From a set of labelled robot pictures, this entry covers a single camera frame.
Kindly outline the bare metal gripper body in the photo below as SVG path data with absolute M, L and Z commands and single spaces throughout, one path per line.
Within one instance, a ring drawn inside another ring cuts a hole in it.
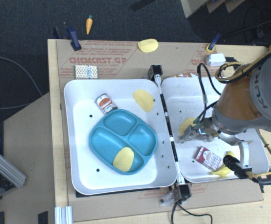
M 212 122 L 201 122 L 195 125 L 195 130 L 198 136 L 203 137 L 207 141 L 213 141 L 214 138 L 218 138 L 229 145 L 237 145 L 238 138 L 235 135 L 229 135 L 223 133 Z

